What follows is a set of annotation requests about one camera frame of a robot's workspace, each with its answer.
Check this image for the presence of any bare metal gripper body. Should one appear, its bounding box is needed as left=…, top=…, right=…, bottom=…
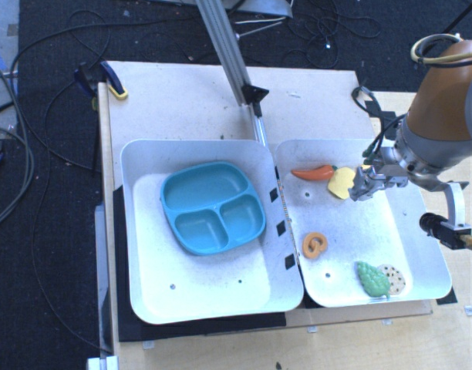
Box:
left=368, top=146, right=447, bottom=190

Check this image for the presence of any yellow flat toy piece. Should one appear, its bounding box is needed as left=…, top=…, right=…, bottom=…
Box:
left=327, top=166, right=357, bottom=200

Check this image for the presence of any white plastic tray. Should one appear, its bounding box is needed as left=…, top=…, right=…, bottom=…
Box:
left=120, top=139, right=305, bottom=325
left=274, top=139, right=453, bottom=309

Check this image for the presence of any orange carrot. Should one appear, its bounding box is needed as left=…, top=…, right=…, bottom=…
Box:
left=290, top=164, right=339, bottom=182

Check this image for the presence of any orange pretzel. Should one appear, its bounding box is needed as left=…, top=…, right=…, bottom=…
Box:
left=302, top=231, right=329, bottom=260

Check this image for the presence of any green leaf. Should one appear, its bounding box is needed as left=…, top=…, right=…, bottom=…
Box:
left=356, top=261, right=392, bottom=299

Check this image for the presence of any chocolate chip biscuit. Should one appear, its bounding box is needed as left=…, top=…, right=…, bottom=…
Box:
left=376, top=264, right=406, bottom=296

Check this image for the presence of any thin black and white rod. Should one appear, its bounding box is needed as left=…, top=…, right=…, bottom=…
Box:
left=252, top=104, right=302, bottom=269

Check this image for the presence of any black block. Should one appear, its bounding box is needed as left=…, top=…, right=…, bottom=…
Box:
left=241, top=84, right=270, bottom=117

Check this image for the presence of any blue divided plate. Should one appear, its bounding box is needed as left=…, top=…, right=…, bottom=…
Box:
left=160, top=161, right=268, bottom=257

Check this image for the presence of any pale flat board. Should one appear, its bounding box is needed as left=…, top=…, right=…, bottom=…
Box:
left=104, top=60, right=433, bottom=329

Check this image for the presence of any black cylinder on white bracket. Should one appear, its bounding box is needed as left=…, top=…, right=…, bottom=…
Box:
left=419, top=181, right=472, bottom=251

